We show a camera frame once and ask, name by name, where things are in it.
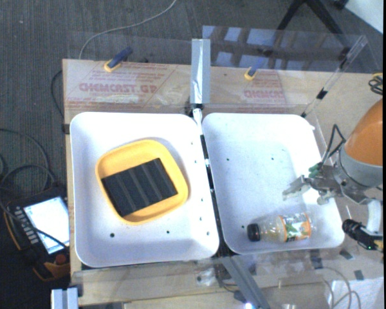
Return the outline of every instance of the bottle label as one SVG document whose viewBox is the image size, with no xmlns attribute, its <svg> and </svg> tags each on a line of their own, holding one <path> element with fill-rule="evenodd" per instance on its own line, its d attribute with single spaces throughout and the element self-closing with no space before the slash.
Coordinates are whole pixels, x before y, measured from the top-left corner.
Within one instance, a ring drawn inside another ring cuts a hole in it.
<svg viewBox="0 0 386 309">
<path fill-rule="evenodd" d="M 311 236 L 310 219 L 306 213 L 279 215 L 279 219 L 284 228 L 283 242 L 302 240 Z"/>
</svg>

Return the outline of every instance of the black bottle cap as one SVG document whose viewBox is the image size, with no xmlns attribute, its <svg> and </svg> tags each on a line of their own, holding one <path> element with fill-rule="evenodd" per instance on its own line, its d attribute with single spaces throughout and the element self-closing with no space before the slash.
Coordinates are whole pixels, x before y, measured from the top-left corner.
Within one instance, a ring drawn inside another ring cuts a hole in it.
<svg viewBox="0 0 386 309">
<path fill-rule="evenodd" d="M 260 230 L 257 223 L 252 223 L 247 226 L 247 236 L 250 239 L 250 241 L 260 240 Z"/>
</svg>

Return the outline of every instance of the chair wheel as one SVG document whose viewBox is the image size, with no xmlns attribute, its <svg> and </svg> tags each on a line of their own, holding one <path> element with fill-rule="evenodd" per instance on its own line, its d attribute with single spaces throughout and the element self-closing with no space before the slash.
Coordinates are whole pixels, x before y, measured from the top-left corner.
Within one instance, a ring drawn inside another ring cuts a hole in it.
<svg viewBox="0 0 386 309">
<path fill-rule="evenodd" d="M 337 9 L 341 10 L 345 8 L 345 5 L 347 4 L 347 2 L 348 0 L 335 0 L 333 4 Z"/>
</svg>

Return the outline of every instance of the gray carpet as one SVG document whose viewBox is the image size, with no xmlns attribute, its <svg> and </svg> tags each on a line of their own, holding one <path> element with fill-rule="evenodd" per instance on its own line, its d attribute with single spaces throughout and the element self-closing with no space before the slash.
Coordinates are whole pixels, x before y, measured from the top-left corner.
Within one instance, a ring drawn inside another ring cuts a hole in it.
<svg viewBox="0 0 386 309">
<path fill-rule="evenodd" d="M 61 70 L 64 58 L 78 58 L 85 41 L 96 33 L 138 23 L 166 9 L 173 0 L 0 0 L 0 129 L 32 136 L 47 154 L 55 179 L 66 183 Z M 365 35 L 369 41 L 362 67 L 383 69 L 383 35 L 348 10 L 337 10 L 323 0 L 346 34 Z M 83 59 L 105 59 L 123 47 L 106 46 L 106 38 L 125 36 L 189 41 L 200 38 L 203 25 L 275 29 L 291 0 L 177 0 L 166 14 L 140 26 L 91 41 Z M 287 30 L 324 32 L 326 27 L 303 6 Z M 150 61 L 182 63 L 178 50 L 146 48 L 137 57 Z M 42 155 L 31 141 L 16 133 L 0 131 L 0 174 L 21 165 L 42 165 Z M 27 168 L 8 179 L 6 186 L 19 194 L 40 190 L 47 174 Z M 54 283 L 37 279 L 16 251 L 0 212 L 0 308 L 49 308 L 50 290 L 66 287 L 68 278 Z"/>
</svg>

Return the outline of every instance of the black device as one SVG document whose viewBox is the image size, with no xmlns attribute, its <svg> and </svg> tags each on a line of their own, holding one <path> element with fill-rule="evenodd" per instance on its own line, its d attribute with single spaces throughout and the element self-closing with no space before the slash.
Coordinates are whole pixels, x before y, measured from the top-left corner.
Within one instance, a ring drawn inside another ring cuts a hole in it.
<svg viewBox="0 0 386 309">
<path fill-rule="evenodd" d="M 67 275 L 69 213 L 66 191 L 52 187 L 34 196 L 6 203 L 8 231 L 27 264 L 43 281 Z"/>
</svg>

